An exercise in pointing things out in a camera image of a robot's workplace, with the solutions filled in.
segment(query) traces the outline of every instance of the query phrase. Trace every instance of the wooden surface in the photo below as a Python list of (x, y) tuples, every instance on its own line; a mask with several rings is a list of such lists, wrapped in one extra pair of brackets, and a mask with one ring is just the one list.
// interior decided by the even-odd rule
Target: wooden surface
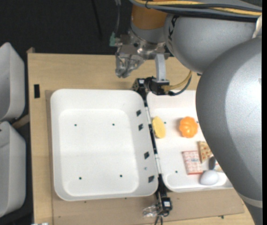
[[(167, 78), (171, 81), (171, 84), (181, 82), (188, 74), (188, 70), (174, 58), (169, 58), (166, 64)], [(153, 196), (66, 202), (61, 200), (52, 190), (46, 90), (62, 88), (130, 89), (136, 78), (155, 75), (154, 61), (147, 61), (126, 79), (116, 77), (114, 69), (114, 56), (28, 54), (35, 223), (48, 222), (51, 225), (153, 223), (153, 218), (144, 219), (141, 216), (142, 208), (149, 206), (154, 201)], [(195, 90), (198, 80), (199, 77), (193, 74), (189, 89)], [(39, 98), (34, 97), (35, 84), (39, 85)], [(232, 188), (168, 194), (172, 199), (174, 208), (170, 215), (164, 219), (164, 224), (254, 224), (249, 212)], [(183, 219), (193, 220), (167, 222)]]

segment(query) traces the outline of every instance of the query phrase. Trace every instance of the red and white package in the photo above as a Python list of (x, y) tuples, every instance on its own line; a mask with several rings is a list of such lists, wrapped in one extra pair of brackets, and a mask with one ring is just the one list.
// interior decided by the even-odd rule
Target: red and white package
[(198, 151), (184, 151), (182, 157), (188, 175), (203, 173)]

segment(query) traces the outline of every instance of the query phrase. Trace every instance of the white tray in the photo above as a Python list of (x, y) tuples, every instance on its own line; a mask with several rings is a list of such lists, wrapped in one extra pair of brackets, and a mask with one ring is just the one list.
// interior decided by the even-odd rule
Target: white tray
[(0, 124), (0, 217), (24, 203), (25, 177), (25, 140), (8, 122), (3, 122)]
[[(165, 122), (166, 136), (155, 138), (159, 154), (162, 177), (168, 189), (174, 192), (184, 192), (198, 189), (220, 189), (232, 187), (227, 176), (219, 172), (219, 181), (212, 186), (199, 183), (199, 174), (187, 175), (182, 152), (198, 150), (197, 142), (205, 141), (200, 126), (193, 138), (182, 137), (179, 130), (180, 120), (186, 116), (198, 121), (195, 105), (196, 91), (186, 90), (177, 96), (147, 95), (147, 103), (151, 118), (159, 116)], [(208, 161), (202, 164), (203, 170), (208, 170)]]
[(25, 107), (24, 62), (10, 43), (0, 47), (0, 121), (22, 115)]
[(158, 187), (144, 102), (129, 90), (51, 96), (53, 180), (67, 201), (147, 196)]

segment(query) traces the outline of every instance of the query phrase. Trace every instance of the wooden board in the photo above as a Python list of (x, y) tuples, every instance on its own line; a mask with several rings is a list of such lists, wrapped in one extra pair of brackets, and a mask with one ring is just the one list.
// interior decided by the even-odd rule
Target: wooden board
[[(171, 84), (181, 82), (189, 72), (175, 58), (169, 58), (166, 64), (167, 79), (171, 81)], [(46, 90), (62, 88), (130, 89), (136, 78), (155, 75), (154, 61), (147, 61), (126, 79), (115, 76), (114, 69), (115, 58), (110, 55), (28, 54), (35, 223), (48, 222), (51, 225), (153, 223), (153, 218), (142, 218), (141, 212), (144, 207), (155, 201), (153, 196), (66, 202), (61, 200), (52, 190), (46, 118)], [(198, 81), (199, 76), (193, 74), (189, 89), (195, 90)], [(253, 224), (251, 218), (248, 217), (249, 213), (243, 213), (244, 206), (241, 199), (232, 188), (181, 194), (169, 193), (169, 195), (173, 201), (174, 209), (164, 219), (164, 222), (239, 214), (238, 216), (241, 216), (243, 224), (248, 224), (245, 223), (246, 220), (249, 224)], [(212, 219), (224, 221), (219, 217)]]

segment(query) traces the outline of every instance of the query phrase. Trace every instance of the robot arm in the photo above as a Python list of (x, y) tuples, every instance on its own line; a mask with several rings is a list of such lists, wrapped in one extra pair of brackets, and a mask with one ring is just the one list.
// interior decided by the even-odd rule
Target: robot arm
[[(129, 76), (147, 59), (162, 69), (166, 48), (201, 75), (201, 130), (255, 224), (262, 224), (261, 8), (239, 0), (130, 1), (130, 30), (115, 43), (116, 75)], [(167, 94), (159, 72), (147, 84)]]

